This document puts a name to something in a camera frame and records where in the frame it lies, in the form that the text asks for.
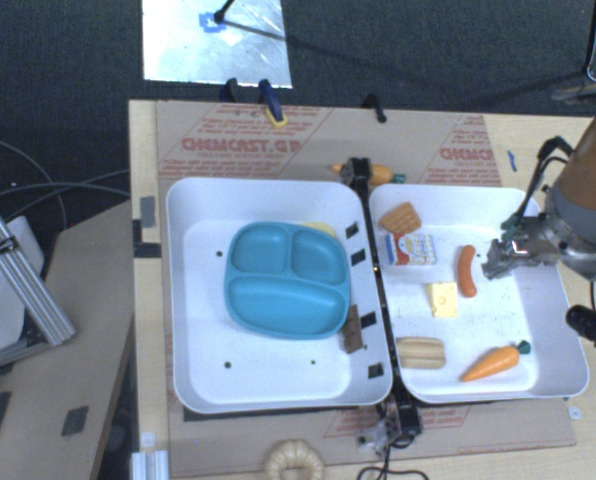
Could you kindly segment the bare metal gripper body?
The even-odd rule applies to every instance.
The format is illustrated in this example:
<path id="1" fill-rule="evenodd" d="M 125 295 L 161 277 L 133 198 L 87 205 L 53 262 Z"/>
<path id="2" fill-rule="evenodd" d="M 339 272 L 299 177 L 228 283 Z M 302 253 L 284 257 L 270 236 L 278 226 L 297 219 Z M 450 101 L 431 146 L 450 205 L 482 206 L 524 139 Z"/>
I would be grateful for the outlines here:
<path id="1" fill-rule="evenodd" d="M 584 279 L 596 279 L 596 243 L 559 217 L 510 217 L 503 223 L 503 275 L 557 263 Z"/>

